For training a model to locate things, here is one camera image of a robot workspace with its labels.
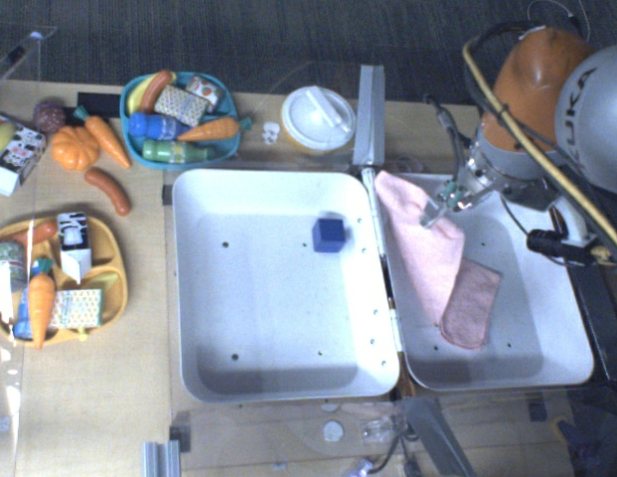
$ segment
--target pink towel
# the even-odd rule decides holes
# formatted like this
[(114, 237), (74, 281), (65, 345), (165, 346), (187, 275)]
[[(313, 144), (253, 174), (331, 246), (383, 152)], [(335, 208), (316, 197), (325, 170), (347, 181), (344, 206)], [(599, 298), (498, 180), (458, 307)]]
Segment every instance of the pink towel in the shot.
[(420, 225), (428, 199), (422, 189), (383, 171), (377, 175), (376, 188), (405, 271), (429, 320), (451, 343), (482, 346), (499, 274), (462, 259), (465, 235), (448, 219), (430, 229)]

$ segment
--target divided orange tray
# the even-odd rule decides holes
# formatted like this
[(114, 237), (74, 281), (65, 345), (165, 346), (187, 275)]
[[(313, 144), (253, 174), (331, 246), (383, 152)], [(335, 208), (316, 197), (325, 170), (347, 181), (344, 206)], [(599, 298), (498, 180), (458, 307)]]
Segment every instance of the divided orange tray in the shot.
[[(56, 218), (39, 218), (34, 220), (34, 226), (45, 221), (53, 221)], [(0, 239), (8, 235), (15, 234), (25, 230), (30, 224), (30, 220), (21, 223), (9, 225), (0, 230)], [(114, 323), (125, 310), (127, 306), (127, 275), (120, 255), (118, 243), (105, 223), (93, 217), (87, 217), (87, 227), (89, 231), (89, 242), (91, 244), (91, 270), (82, 279), (81, 284), (88, 283), (91, 279), (103, 273), (115, 273), (118, 276), (116, 280), (103, 294), (102, 316), (100, 327), (86, 329), (88, 334), (92, 334), (98, 330), (104, 329), (111, 323)], [(32, 260), (37, 258), (50, 258), (54, 261), (52, 267), (52, 278), (54, 279), (57, 290), (80, 289), (71, 277), (65, 274), (61, 269), (61, 250), (59, 236), (38, 243), (33, 246)], [(10, 329), (0, 320), (0, 333), (6, 338), (12, 338)], [(50, 329), (46, 338), (46, 345), (52, 343), (63, 343), (78, 339), (79, 333), (71, 329)], [(33, 346), (31, 341), (14, 338), (15, 341)]]

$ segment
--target toy banana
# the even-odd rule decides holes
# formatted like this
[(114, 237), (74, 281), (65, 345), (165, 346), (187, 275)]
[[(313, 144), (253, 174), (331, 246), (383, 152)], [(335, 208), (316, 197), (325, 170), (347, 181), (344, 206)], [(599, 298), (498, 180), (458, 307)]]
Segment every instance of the toy banana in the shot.
[(15, 132), (17, 132), (17, 126), (8, 120), (0, 125), (0, 153), (8, 146)]
[[(157, 75), (158, 73), (145, 78), (136, 86), (134, 90), (129, 93), (129, 95), (127, 96), (128, 115), (131, 115), (132, 113), (135, 113), (140, 109), (140, 101), (142, 100), (142, 96), (144, 95), (147, 86), (149, 86), (149, 83), (151, 83), (151, 81), (153, 81), (153, 79), (156, 78)], [(172, 82), (176, 80), (176, 77), (177, 76), (175, 73), (171, 73)]]

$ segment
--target blue cube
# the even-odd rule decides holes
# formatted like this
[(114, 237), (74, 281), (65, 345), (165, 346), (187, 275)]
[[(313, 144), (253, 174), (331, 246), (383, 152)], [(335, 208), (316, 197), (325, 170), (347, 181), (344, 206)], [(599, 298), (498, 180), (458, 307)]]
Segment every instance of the blue cube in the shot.
[(340, 219), (318, 219), (312, 229), (315, 252), (339, 252), (346, 243), (344, 222)]

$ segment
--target toy pumpkin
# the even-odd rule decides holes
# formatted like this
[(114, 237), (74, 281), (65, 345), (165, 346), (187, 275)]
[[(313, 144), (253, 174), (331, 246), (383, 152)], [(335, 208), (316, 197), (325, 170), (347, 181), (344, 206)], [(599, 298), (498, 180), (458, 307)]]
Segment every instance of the toy pumpkin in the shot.
[(66, 170), (83, 171), (96, 162), (100, 146), (84, 127), (66, 125), (50, 142), (52, 158)]

